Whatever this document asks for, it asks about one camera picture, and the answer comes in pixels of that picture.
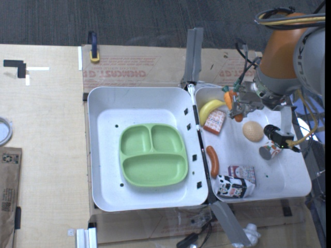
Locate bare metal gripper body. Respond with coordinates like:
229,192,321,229
236,81,271,113

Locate orange carrot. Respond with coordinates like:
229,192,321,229
221,85,244,123

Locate orange and white carton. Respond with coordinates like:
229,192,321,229
203,109,227,135

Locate yellow banana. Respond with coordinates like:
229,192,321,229
198,99,227,127

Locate white and orange can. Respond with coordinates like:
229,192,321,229
259,139,283,161

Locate red-orange sausage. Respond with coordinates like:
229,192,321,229
205,145,220,179

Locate pink and white carton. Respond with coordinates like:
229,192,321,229
227,165,257,185

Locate black and white cow carton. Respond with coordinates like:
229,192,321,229
216,174,255,199

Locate white plastic tray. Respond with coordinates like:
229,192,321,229
87,86,209,212
194,83,313,204

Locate green divided plate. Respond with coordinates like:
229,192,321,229
118,122,189,188

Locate brown cardboard board red print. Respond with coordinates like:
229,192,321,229
81,44,323,245

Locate white crumpled paper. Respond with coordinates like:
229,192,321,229
231,223,261,248

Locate clear tape roll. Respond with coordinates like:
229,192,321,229
0,116,13,147

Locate brown paper bag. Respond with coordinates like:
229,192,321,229
0,146,23,248

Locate black cylinder on white bracket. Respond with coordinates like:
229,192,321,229
263,104,295,149

